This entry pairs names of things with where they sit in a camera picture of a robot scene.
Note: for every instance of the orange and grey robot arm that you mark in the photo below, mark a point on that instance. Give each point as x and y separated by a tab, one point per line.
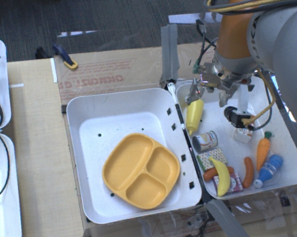
277	53

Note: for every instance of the orange carrot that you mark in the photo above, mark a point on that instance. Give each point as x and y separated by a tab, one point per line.
262	152

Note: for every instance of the brown cardboard board, red print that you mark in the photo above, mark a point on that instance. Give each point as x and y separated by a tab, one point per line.
100	75

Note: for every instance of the yellow divided plate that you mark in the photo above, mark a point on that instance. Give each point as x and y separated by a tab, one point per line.
132	160

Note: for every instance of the green patterned packet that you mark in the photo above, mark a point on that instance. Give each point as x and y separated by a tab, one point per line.
206	159

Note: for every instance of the pink and white carton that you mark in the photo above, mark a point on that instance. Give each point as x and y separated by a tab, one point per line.
236	183

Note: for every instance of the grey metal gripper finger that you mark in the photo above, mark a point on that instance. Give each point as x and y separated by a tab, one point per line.
226	97
194	93

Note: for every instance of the small white carton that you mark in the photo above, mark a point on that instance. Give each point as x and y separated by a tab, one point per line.
243	135

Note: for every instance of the blue bottle with white cap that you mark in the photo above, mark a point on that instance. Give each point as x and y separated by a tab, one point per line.
269	170

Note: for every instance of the yellow banana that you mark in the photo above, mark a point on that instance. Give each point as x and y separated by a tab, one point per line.
223	176

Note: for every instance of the small white and yellow can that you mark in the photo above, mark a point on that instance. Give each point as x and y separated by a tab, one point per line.
206	141

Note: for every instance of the black cylinder on white bracket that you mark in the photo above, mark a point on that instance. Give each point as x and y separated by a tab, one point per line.
235	117

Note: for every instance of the orange sausage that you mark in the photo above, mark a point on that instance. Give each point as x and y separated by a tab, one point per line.
248	172
209	174

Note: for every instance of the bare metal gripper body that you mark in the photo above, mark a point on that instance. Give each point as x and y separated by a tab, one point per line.
214	78

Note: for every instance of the yellow mustard bottle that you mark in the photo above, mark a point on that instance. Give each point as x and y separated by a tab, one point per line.
194	115

